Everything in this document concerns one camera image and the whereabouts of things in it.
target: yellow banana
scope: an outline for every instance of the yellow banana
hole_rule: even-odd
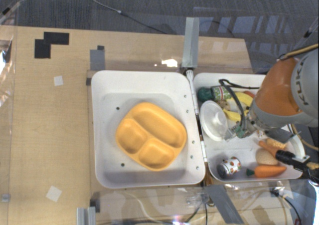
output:
[[[250,95],[247,95],[243,92],[236,92],[235,94],[239,101],[250,107],[251,103],[253,102],[253,98]]]
[[[238,112],[234,112],[234,111],[227,111],[225,109],[223,109],[224,113],[226,114],[227,118],[233,121],[240,121],[240,114]],[[245,116],[247,115],[249,111],[245,110],[244,114]]]

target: yellow cable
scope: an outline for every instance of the yellow cable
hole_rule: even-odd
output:
[[[301,140],[301,142],[302,142],[304,145],[306,145],[307,147],[309,147],[309,148],[311,148],[311,149],[313,149],[313,150],[319,152],[319,148],[318,148],[318,147],[307,143],[303,138],[301,138],[301,136],[300,136],[300,134],[298,133],[298,131],[297,131],[297,129],[296,129],[296,127],[295,127],[294,124],[291,124],[291,127],[292,127],[292,129],[293,129],[293,132],[298,136],[298,138]]]
[[[313,50],[315,48],[318,48],[318,43],[311,45],[311,46],[308,46],[308,47],[304,47],[304,48],[295,50],[295,51],[288,52],[287,54],[284,55],[283,59],[289,58],[289,57],[294,56],[294,55],[305,53],[305,52]]]

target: wooden table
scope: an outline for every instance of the wooden table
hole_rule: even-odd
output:
[[[34,40],[43,39],[45,31],[68,32],[70,43],[52,45],[51,59],[35,59]],[[18,27],[16,33],[8,224],[75,224],[76,209],[87,208],[91,197],[86,86],[90,50],[98,45],[105,47],[106,68],[166,70],[155,64],[161,65],[161,61],[172,58],[181,62],[184,38],[35,27]],[[242,39],[200,37],[198,64],[202,69],[216,72],[252,72]],[[54,85],[56,76],[63,77],[63,85]],[[57,202],[46,197],[51,186],[62,191]],[[109,204],[120,199],[114,191],[106,190],[105,195]],[[158,200],[160,205],[172,198],[163,192],[161,196],[164,199]],[[136,197],[129,199],[128,203],[136,205]],[[283,212],[274,206],[268,208],[273,210],[273,213],[267,211],[269,215]],[[119,215],[128,217],[131,212],[119,210]],[[265,210],[259,207],[256,212],[262,214]],[[255,221],[254,216],[255,213],[246,216],[246,221]]]

